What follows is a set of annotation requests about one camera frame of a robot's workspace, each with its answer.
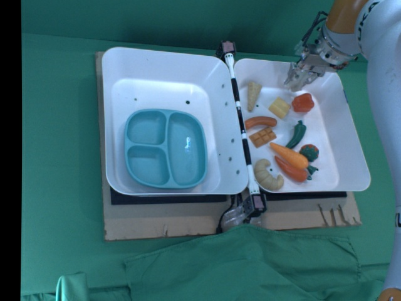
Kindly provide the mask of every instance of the blue divided plate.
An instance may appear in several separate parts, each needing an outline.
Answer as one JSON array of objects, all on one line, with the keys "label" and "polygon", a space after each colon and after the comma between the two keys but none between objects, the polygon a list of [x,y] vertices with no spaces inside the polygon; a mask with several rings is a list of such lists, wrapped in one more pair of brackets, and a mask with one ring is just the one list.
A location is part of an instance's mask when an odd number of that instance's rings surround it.
[{"label": "blue divided plate", "polygon": [[131,177],[147,186],[194,187],[207,173],[204,130],[194,116],[185,112],[134,112],[125,124],[124,153]]}]

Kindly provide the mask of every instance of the green fabric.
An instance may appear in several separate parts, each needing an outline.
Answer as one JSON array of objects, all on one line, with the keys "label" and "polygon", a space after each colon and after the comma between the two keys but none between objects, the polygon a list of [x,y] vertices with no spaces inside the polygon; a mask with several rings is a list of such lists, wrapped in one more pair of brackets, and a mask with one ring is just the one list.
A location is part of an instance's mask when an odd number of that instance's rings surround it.
[{"label": "green fabric", "polygon": [[132,300],[376,300],[346,238],[241,225],[125,260]]}]

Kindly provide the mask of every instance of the green wall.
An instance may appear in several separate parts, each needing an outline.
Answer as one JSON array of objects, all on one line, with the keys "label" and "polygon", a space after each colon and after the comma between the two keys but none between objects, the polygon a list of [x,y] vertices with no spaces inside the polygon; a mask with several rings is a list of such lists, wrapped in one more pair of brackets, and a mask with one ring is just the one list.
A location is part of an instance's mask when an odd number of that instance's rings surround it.
[{"label": "green wall", "polygon": [[22,32],[215,50],[293,55],[334,0],[21,0]]}]

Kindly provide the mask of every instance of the toy tomato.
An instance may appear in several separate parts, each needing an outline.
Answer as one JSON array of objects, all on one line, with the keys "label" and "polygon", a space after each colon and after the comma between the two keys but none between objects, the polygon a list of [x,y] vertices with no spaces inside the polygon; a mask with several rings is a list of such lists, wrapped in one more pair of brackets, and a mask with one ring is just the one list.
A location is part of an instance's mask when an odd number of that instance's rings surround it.
[{"label": "toy tomato", "polygon": [[291,104],[295,112],[301,113],[309,112],[315,106],[310,93],[303,93],[302,95],[295,97]]}]

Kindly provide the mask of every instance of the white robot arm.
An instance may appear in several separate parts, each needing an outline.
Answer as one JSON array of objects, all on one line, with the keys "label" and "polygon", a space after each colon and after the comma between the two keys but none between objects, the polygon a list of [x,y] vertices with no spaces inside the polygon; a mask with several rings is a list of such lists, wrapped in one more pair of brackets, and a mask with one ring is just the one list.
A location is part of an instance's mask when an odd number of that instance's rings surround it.
[{"label": "white robot arm", "polygon": [[308,44],[319,13],[298,45],[285,85],[302,89],[327,71],[362,54],[368,60],[367,91],[395,190],[395,237],[380,301],[401,300],[401,0],[335,0],[320,35]]}]

